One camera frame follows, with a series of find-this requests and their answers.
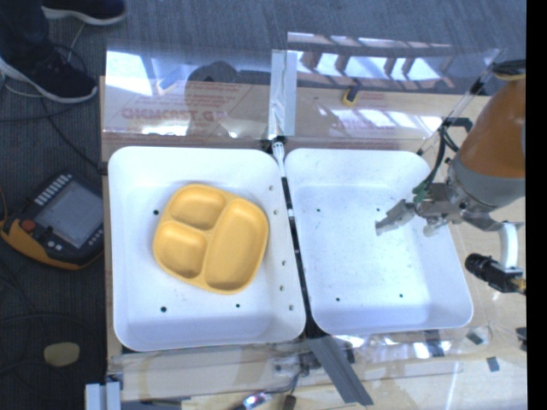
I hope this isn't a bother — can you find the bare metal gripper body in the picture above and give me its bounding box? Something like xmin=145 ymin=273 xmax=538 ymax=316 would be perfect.
xmin=415 ymin=183 xmax=470 ymax=226

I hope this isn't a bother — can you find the brown cardboard board, red print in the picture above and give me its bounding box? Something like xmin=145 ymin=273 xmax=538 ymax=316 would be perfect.
xmin=98 ymin=74 xmax=527 ymax=402

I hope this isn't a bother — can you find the pale yellow round object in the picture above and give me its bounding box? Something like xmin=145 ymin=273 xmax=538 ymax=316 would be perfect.
xmin=43 ymin=341 xmax=81 ymax=368

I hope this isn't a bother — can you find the person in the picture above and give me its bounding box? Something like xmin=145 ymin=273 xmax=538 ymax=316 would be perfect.
xmin=0 ymin=0 xmax=128 ymax=104

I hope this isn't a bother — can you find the black cylinder on white bracket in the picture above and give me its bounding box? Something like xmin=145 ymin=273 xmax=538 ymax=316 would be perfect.
xmin=464 ymin=221 xmax=526 ymax=295

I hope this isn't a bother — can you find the white plastic tray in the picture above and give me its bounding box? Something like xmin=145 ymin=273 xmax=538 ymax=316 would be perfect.
xmin=283 ymin=147 xmax=474 ymax=337
xmin=107 ymin=144 xmax=308 ymax=353

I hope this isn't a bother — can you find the yellow divided plate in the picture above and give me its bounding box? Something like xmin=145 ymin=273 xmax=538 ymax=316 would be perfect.
xmin=151 ymin=182 xmax=271 ymax=296

